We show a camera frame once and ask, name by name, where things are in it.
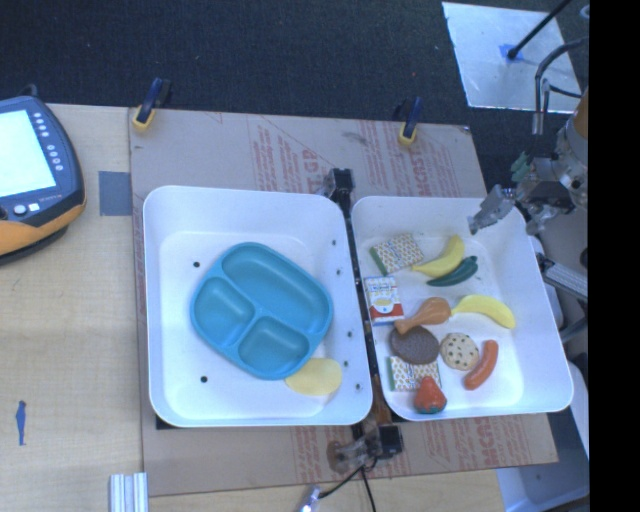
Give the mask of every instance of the cardboard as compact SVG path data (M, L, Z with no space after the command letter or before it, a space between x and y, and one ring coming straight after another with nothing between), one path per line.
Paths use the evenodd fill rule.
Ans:
M129 112L130 120L134 109ZM332 168L353 172L353 203L366 195L484 197L471 134L420 124L158 110L129 123L144 470L149 495L334 482L327 448L353 441L350 427L158 428L149 401L142 205L163 185L317 193ZM545 414L398 423L405 450L371 478L557 461Z

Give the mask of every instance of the blue clip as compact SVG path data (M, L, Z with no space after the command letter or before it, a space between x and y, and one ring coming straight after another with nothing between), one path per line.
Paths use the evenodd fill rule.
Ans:
M141 130L146 130L155 116L155 109L166 102L170 92L171 82L169 80L155 78L142 105L138 107L133 118L133 125Z
M416 96L413 100L407 98L401 105L396 107L394 119L404 121L398 134L398 142L403 146L410 146L416 140L418 131L418 121L422 114L422 98Z

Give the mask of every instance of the banana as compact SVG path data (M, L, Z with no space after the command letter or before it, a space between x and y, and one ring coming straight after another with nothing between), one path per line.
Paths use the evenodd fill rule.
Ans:
M464 242L458 235L453 235L439 257L421 265L412 265L411 270L422 272L430 277L442 277L453 272L460 265L463 256Z
M465 295L451 309L451 315L456 313L481 313L507 329L516 326L515 316L509 306L489 295Z

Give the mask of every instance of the blue divided plate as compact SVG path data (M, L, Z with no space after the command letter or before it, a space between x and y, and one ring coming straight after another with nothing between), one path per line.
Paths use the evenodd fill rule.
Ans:
M284 379L311 357L333 318L325 288L273 249L234 245L207 271L190 306L209 345L240 368Z

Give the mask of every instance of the light wood surface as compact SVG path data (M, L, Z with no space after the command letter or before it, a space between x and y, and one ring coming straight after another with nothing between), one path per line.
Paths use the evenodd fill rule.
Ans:
M52 109L78 153L88 202L59 241L0 266L0 510L106 511L109 476L143 471L131 217L101 216L98 191L100 171L129 172L127 109ZM370 485L380 512L503 510L492 470ZM297 512L305 489L152 498L149 509ZM371 510L361 480L320 505Z

